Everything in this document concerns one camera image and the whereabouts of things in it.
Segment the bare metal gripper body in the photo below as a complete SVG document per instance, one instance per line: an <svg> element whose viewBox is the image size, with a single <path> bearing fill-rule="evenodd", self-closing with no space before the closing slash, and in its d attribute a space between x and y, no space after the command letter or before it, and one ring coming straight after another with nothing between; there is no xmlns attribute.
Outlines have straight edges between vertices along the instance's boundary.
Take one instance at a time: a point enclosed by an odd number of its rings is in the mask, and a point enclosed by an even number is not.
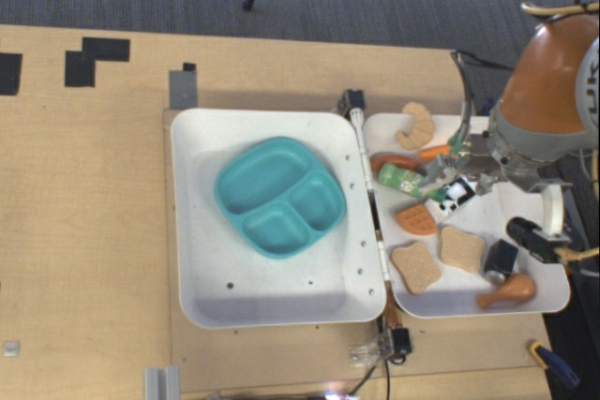
<svg viewBox="0 0 600 400"><path fill-rule="evenodd" d="M464 140L456 139L450 150L457 174L475 183L477 195L490 193L495 184L504 181L500 164L488 149L488 137L488 133L471 133Z"/></svg>

